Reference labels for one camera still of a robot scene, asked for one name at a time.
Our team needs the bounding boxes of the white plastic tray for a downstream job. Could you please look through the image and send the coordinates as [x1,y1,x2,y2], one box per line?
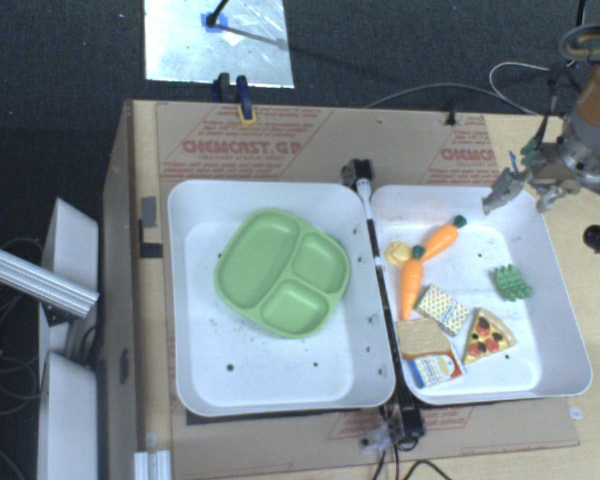
[369,183,594,407]
[167,178,398,418]

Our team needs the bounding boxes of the black block with thin wires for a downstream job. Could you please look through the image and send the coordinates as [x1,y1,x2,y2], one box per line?
[393,401,427,445]
[341,157,377,187]

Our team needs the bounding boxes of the orange carrot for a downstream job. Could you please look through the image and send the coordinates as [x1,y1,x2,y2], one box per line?
[419,214,468,264]
[398,243,427,323]

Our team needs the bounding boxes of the thin black and white rod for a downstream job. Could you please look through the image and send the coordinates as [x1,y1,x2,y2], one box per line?
[356,177,412,419]

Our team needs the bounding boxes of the brown cardboard board red print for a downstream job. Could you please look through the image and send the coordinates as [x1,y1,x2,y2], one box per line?
[154,100,581,462]

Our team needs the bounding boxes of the pizza slice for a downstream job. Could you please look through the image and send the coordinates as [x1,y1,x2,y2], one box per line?
[461,306,519,366]

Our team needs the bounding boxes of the brown bread slice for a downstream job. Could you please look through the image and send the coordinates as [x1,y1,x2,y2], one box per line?
[395,317,453,361]

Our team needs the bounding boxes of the yellow biscuit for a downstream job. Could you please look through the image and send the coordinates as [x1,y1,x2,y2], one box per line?
[384,240,414,269]

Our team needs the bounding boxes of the yellow patterned carton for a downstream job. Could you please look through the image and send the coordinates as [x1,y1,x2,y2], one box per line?
[415,283,471,338]

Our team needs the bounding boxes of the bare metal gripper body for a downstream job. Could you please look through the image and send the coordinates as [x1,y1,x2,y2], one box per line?
[526,141,600,198]

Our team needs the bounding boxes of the blue and white carton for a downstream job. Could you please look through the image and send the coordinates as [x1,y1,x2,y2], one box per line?
[407,351,467,391]

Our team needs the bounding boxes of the green grapes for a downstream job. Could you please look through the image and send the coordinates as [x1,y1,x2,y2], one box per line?
[493,263,535,302]

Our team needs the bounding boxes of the green divided plate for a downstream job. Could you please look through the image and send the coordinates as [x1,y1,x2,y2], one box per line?
[213,207,353,341]

